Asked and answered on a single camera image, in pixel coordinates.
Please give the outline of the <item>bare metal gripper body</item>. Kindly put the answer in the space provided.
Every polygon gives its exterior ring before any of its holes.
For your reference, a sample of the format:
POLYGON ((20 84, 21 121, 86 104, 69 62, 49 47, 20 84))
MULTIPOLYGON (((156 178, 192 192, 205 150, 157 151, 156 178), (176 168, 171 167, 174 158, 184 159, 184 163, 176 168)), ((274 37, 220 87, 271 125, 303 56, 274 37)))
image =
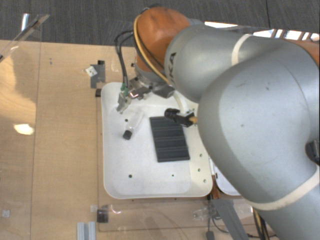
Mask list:
POLYGON ((153 93, 153 94, 160 96, 162 98, 165 98, 165 99, 171 97, 175 91, 175 89, 172 86, 169 86, 164 81, 161 81, 161 82, 151 81, 145 77, 132 78, 129 81, 129 83, 130 83, 129 94, 128 94, 129 97, 131 97, 131 90, 132 89, 139 89, 142 87, 149 88, 151 90, 150 93, 153 93))

